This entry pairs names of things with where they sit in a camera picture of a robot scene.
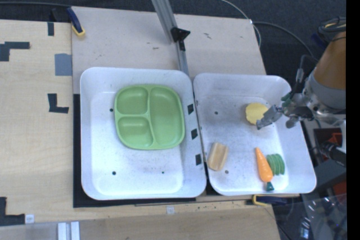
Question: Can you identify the tan bread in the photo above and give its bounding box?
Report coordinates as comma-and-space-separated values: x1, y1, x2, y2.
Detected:
206, 142, 230, 172

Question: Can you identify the white plastic tray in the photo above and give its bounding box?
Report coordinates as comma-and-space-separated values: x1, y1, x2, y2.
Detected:
79, 66, 208, 201
192, 73, 318, 197

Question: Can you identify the black cylinder on white bracket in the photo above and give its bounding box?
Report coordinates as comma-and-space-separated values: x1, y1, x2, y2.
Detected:
314, 120, 347, 166

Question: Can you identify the yellow round biscuit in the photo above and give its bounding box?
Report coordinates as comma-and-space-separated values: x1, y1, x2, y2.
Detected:
245, 102, 269, 125

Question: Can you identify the orange carrot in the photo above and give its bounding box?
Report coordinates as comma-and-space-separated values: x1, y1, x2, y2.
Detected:
254, 147, 275, 192

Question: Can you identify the green divided plate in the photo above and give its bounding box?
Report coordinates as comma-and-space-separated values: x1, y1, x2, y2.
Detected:
113, 84, 186, 151

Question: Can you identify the green ribbed toy vegetable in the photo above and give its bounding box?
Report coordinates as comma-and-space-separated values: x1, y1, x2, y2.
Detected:
265, 153, 286, 176

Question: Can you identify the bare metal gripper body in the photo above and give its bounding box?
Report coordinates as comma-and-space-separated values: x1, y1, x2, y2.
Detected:
282, 92, 347, 125

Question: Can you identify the pale wood board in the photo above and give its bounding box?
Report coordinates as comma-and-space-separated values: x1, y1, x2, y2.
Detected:
71, 6, 300, 206

